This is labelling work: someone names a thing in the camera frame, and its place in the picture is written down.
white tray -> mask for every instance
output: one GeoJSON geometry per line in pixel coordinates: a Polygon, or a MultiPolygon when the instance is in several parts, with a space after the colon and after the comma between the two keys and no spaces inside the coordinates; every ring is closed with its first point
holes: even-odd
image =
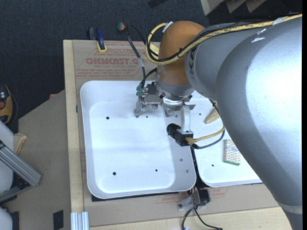
{"type": "Polygon", "coordinates": [[[81,90],[87,183],[98,198],[187,191],[196,182],[189,147],[166,127],[162,107],[134,116],[138,81],[89,81],[81,90]]]}
{"type": "MultiPolygon", "coordinates": [[[[189,146],[167,135],[170,123],[180,125],[180,112],[165,117],[163,107],[136,118],[138,81],[89,81],[80,92],[87,183],[98,198],[187,191],[196,181],[189,146]]],[[[208,99],[194,92],[189,104],[191,130],[198,138],[220,130],[221,119],[205,124],[213,110],[208,99]]],[[[198,142],[209,144],[219,136],[198,142]]],[[[225,133],[223,141],[230,139],[225,133]]],[[[241,157],[239,166],[223,162],[224,142],[195,150],[201,179],[209,186],[260,183],[241,157]]]]}

brown cylindrical joint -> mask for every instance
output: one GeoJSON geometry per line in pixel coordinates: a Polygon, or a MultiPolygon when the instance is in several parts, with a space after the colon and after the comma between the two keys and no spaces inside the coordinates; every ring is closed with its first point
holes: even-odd
{"type": "MultiPolygon", "coordinates": [[[[171,24],[163,34],[159,49],[159,59],[167,58],[177,53],[180,48],[190,43],[204,29],[203,26],[189,21],[178,21],[171,24]]],[[[173,63],[159,65],[157,68],[159,80],[174,86],[189,84],[185,72],[185,58],[186,55],[173,63]]]]}

yellow and black tool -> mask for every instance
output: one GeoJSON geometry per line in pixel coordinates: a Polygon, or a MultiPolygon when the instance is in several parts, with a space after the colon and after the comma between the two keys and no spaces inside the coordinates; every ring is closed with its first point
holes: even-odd
{"type": "Polygon", "coordinates": [[[13,115],[13,99],[5,84],[0,84],[0,120],[9,123],[13,115]]]}

blue clamp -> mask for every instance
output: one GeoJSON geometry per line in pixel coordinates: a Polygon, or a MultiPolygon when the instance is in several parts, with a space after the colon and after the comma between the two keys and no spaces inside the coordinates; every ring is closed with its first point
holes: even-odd
{"type": "Polygon", "coordinates": [[[97,46],[98,46],[98,50],[100,53],[105,53],[106,52],[106,44],[104,41],[104,36],[100,30],[99,27],[96,27],[96,40],[97,42],[97,46]]]}

